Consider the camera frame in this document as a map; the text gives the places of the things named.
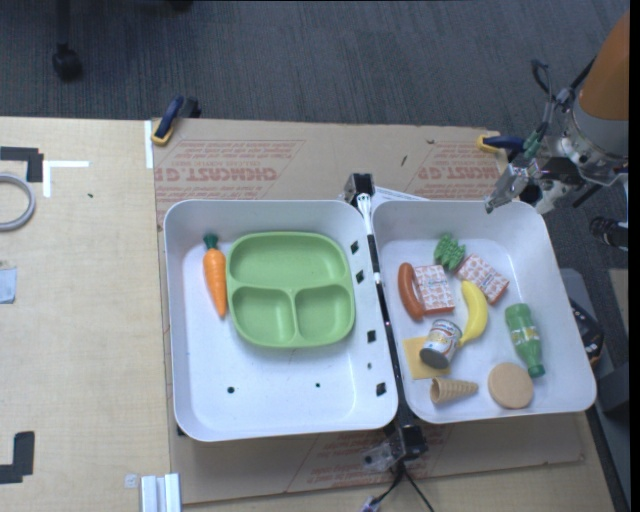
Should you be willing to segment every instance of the sausage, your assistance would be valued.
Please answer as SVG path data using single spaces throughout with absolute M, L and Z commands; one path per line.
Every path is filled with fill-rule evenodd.
M 410 263 L 403 263 L 398 269 L 398 291 L 402 305 L 409 313 L 409 316 L 419 321 L 424 316 L 424 307 L 416 296 L 414 283 L 416 272 Z

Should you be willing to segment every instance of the wooden table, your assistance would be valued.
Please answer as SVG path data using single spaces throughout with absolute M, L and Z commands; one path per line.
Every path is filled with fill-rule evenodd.
M 50 197 L 34 184 L 36 212 L 26 226 L 0 233 L 0 268 L 18 271 L 15 302 L 0 305 L 0 465 L 11 464 L 15 433 L 35 433 L 33 474 L 0 485 L 2 510 L 138 510 L 136 477 L 171 472 L 154 173 L 145 128 L 142 121 L 0 119 L 0 146 L 38 148 L 47 160 L 71 165 L 51 169 Z M 0 171 L 3 165 L 10 167 L 0 162 Z M 2 215 L 13 196 L 0 194 L 0 201 L 10 198 L 0 202 Z M 576 423 L 584 447 L 579 462 L 420 485 L 436 510 L 613 510 L 583 413 L 576 413 Z M 190 509 L 358 510 L 367 495 L 386 487 Z M 383 508 L 426 510 L 407 482 Z

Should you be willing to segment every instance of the gray carpet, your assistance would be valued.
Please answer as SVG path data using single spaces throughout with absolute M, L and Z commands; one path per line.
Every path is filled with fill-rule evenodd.
M 54 74 L 54 1 L 0 6 L 0 116 L 149 119 L 176 93 L 203 117 L 483 126 L 526 137 L 544 94 L 529 62 L 568 85 L 629 0 L 195 2 L 72 0 L 80 80 Z M 0 145 L 2 126 L 0 125 Z M 628 337 L 609 279 L 628 253 L 588 231 L 626 218 L 621 187 L 545 216 L 560 267 L 584 277 L 615 367 Z M 627 505 L 597 416 L 588 411 L 612 499 Z

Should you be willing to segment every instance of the waffle cone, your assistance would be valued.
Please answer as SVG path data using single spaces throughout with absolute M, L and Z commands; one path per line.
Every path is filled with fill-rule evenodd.
M 431 400 L 436 404 L 455 398 L 472 395 L 478 391 L 478 385 L 468 380 L 445 379 L 434 377 L 431 381 Z

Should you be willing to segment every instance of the tin can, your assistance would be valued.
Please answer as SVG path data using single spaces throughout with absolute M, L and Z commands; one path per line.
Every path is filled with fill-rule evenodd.
M 458 348 L 462 331 L 449 320 L 435 320 L 427 339 L 420 349 L 420 359 L 432 368 L 442 370 L 449 366 Z

